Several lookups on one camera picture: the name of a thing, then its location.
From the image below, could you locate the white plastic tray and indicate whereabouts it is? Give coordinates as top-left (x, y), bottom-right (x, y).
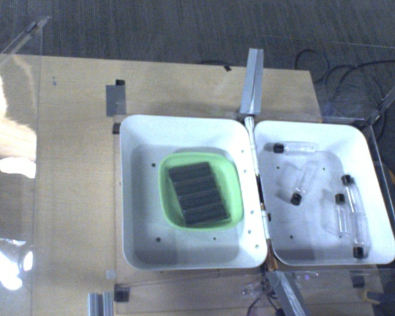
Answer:
top-left (118, 114), bottom-right (269, 271)
top-left (253, 120), bottom-right (395, 267)

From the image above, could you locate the black ribbed block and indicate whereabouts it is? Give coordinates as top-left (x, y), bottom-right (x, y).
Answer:
top-left (167, 161), bottom-right (232, 227)

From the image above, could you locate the green square bowl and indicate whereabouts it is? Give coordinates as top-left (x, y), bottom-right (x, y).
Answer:
top-left (157, 151), bottom-right (245, 230)

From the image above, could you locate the thin black and white rod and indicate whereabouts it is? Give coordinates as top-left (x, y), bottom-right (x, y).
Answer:
top-left (244, 117), bottom-right (275, 271)

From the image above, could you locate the clear plastic bottle black cap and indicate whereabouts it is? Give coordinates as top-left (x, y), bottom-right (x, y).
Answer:
top-left (290, 161), bottom-right (317, 207)
top-left (340, 174), bottom-right (363, 215)
top-left (272, 140), bottom-right (319, 155)
top-left (334, 193), bottom-right (351, 238)
top-left (351, 211), bottom-right (371, 260)

